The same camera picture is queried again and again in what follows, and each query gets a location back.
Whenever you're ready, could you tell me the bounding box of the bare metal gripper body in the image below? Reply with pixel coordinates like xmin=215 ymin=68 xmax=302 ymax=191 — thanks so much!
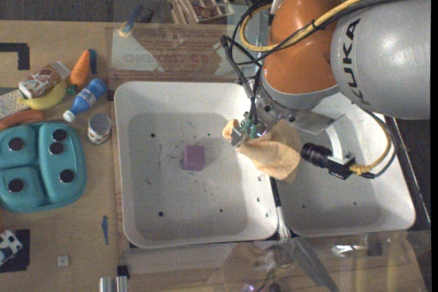
xmin=238 ymin=99 xmax=298 ymax=140

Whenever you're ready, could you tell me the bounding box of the tan pizza slice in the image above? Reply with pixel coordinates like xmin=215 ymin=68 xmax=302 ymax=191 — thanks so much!
xmin=222 ymin=118 xmax=302 ymax=182

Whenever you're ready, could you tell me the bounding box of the purple cube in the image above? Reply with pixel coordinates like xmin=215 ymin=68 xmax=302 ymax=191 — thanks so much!
xmin=181 ymin=144 xmax=207 ymax=172

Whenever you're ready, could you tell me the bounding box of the white plastic tray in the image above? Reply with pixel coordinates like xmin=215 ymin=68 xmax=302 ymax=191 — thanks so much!
xmin=272 ymin=92 xmax=417 ymax=238
xmin=114 ymin=81 xmax=280 ymax=249

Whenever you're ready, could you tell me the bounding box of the thin black and white rod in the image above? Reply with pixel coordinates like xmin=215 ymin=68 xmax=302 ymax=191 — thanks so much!
xmin=269 ymin=176 xmax=292 ymax=241

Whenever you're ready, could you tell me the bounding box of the small white printed can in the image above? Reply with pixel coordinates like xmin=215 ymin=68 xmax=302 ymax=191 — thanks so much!
xmin=87 ymin=113 xmax=112 ymax=146

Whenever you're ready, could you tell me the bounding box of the blue bottle white cap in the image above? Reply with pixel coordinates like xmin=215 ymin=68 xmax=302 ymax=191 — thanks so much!
xmin=62 ymin=78 xmax=108 ymax=123

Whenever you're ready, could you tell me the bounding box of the orange carrot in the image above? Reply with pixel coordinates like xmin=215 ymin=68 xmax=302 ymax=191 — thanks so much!
xmin=66 ymin=49 xmax=99 ymax=96

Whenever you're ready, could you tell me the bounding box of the yellow banana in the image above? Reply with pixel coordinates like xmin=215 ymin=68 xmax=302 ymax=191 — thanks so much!
xmin=16 ymin=80 xmax=68 ymax=111

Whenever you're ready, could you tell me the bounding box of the teal divided plate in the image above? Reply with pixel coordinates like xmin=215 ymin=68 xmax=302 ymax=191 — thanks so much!
xmin=0 ymin=122 xmax=88 ymax=214

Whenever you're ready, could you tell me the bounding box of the brown and white carton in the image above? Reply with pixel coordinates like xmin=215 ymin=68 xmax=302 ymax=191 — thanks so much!
xmin=18 ymin=61 xmax=71 ymax=100

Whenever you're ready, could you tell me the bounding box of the red-brown sausage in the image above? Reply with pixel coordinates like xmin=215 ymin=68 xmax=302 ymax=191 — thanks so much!
xmin=0 ymin=109 xmax=46 ymax=132

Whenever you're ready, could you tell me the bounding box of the pale patterned packet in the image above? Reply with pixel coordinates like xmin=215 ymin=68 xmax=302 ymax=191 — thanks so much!
xmin=0 ymin=88 xmax=31 ymax=121

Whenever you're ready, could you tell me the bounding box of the black cylinder on white bracket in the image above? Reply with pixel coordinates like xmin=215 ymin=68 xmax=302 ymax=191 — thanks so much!
xmin=298 ymin=111 xmax=357 ymax=181

